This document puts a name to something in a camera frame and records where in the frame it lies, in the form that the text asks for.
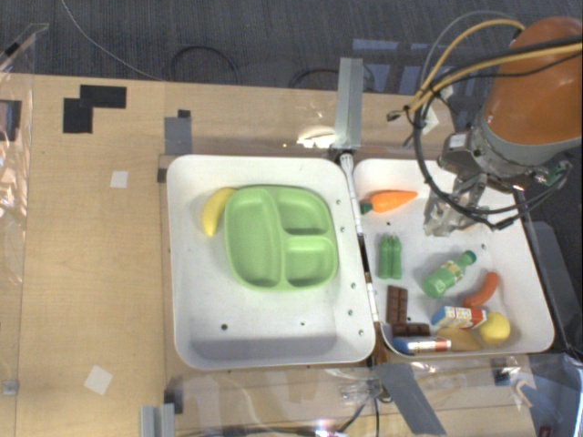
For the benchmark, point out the colourful small carton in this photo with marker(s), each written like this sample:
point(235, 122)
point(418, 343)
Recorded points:
point(460, 318)

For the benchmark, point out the orange carrot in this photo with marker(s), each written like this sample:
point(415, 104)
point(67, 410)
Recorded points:
point(391, 200)

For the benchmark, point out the brown chocolate bar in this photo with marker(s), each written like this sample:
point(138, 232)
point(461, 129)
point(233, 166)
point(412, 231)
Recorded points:
point(411, 329)
point(397, 305)

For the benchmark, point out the thin black and white rod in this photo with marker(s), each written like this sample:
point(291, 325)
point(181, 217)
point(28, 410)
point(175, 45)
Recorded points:
point(356, 207)

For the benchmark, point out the green divided plate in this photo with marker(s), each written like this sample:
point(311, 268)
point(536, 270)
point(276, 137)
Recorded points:
point(255, 239)

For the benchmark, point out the green bottle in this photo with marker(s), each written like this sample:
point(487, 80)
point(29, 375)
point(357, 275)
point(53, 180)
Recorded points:
point(442, 280)

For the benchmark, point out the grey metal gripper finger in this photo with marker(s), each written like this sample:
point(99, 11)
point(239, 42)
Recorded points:
point(435, 219)
point(462, 219)

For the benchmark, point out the white plastic tray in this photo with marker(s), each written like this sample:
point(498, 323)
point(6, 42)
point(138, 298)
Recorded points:
point(501, 244)
point(255, 326)

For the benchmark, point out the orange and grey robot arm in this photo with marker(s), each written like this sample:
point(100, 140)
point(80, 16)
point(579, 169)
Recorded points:
point(533, 98)

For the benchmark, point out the orange sausage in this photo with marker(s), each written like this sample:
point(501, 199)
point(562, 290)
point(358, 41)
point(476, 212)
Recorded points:
point(483, 291)

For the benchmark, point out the yellow lemon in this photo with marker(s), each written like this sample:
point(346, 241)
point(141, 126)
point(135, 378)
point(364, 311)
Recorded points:
point(495, 329)

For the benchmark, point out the pale wood board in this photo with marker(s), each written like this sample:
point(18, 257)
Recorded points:
point(273, 121)

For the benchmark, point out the green asparagus bunch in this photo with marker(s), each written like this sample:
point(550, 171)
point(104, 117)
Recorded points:
point(389, 257)

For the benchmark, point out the yellow banana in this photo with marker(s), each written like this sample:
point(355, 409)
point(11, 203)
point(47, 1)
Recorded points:
point(213, 212)

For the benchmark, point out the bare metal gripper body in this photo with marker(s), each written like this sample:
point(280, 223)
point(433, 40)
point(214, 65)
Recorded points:
point(469, 157)

